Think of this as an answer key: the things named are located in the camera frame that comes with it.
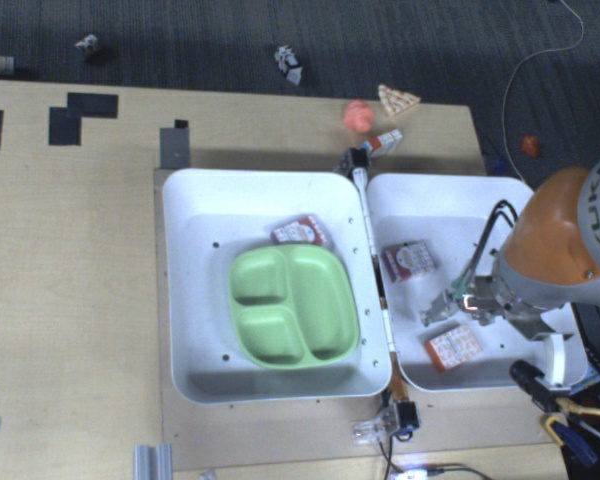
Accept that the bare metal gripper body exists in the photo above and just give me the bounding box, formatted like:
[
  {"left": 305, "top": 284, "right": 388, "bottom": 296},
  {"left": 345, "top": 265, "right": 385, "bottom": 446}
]
[{"left": 450, "top": 274, "right": 512, "bottom": 327}]

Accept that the orange and white carton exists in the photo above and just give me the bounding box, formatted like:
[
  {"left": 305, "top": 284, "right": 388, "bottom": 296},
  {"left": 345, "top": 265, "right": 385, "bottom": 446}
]
[{"left": 424, "top": 323, "right": 484, "bottom": 374}]

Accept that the dark red carton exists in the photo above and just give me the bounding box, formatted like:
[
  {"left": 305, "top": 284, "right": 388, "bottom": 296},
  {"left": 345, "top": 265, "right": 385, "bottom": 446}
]
[
  {"left": 380, "top": 239, "right": 438, "bottom": 285},
  {"left": 270, "top": 213, "right": 330, "bottom": 248}
]

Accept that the white plastic tray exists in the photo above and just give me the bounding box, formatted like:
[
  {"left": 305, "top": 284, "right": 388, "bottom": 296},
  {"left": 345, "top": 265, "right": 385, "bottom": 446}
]
[
  {"left": 161, "top": 167, "right": 394, "bottom": 406},
  {"left": 366, "top": 172, "right": 590, "bottom": 392}
]

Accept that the green divided plate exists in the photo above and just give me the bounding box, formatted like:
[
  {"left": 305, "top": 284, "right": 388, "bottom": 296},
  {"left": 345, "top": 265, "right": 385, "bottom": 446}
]
[{"left": 226, "top": 244, "right": 359, "bottom": 371}]

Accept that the red and white carton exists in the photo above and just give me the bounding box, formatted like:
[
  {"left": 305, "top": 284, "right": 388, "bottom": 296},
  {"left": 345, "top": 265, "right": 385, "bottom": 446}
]
[{"left": 363, "top": 128, "right": 404, "bottom": 159}]

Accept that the pink toy food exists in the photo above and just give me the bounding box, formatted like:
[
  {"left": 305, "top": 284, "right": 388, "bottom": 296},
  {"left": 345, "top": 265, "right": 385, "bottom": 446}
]
[{"left": 342, "top": 99, "right": 375, "bottom": 134}]

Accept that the toy pizza slice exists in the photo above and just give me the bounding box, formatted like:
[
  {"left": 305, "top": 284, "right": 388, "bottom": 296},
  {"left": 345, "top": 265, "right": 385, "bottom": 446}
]
[{"left": 377, "top": 83, "right": 423, "bottom": 119}]

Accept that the black and white toy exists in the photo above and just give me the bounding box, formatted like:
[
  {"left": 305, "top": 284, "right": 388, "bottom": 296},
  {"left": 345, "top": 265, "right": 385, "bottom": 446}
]
[{"left": 273, "top": 44, "right": 304, "bottom": 87}]

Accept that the brown and white toy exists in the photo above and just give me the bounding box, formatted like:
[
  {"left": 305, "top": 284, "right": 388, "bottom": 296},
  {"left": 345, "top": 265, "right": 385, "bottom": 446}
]
[{"left": 74, "top": 33, "right": 100, "bottom": 59}]

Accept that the black cylinder on white bracket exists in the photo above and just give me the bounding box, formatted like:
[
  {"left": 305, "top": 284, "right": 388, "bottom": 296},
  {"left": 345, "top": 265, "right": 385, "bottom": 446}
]
[{"left": 508, "top": 332, "right": 574, "bottom": 413}]

